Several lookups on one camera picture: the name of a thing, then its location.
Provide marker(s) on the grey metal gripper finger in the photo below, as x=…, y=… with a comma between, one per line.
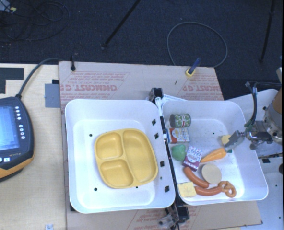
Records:
x=238, y=136
x=233, y=145

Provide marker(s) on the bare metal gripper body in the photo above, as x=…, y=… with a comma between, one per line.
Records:
x=262, y=134

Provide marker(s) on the small yellow block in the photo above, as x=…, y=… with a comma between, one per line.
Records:
x=225, y=139

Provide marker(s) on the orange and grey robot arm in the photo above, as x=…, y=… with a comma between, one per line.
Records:
x=276, y=109

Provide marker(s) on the orange carrot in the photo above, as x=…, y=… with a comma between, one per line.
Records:
x=215, y=155

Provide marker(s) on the white plastic tray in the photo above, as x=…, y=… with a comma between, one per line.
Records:
x=84, y=152
x=238, y=176

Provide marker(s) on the round beige biscuit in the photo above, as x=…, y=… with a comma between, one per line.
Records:
x=211, y=174

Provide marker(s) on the purple and white carton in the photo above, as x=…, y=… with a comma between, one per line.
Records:
x=192, y=158

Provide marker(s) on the brown pretzel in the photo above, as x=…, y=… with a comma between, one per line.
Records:
x=232, y=193

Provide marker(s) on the orange sausage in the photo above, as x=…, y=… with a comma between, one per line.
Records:
x=208, y=191
x=194, y=177

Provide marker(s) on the green pepper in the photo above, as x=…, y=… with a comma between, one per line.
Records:
x=178, y=152

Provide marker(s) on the orange and white carton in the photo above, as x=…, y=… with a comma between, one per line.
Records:
x=179, y=135

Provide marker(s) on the green can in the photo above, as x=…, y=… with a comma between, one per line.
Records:
x=180, y=120

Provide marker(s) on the yellow cheese block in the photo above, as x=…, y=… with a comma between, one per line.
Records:
x=187, y=189

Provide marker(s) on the thin black and white rod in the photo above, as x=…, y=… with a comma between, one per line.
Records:
x=167, y=142

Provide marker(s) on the yellow divided plate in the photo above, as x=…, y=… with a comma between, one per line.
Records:
x=137, y=152

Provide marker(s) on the brown cardboard board red print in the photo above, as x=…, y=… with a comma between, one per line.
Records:
x=132, y=80

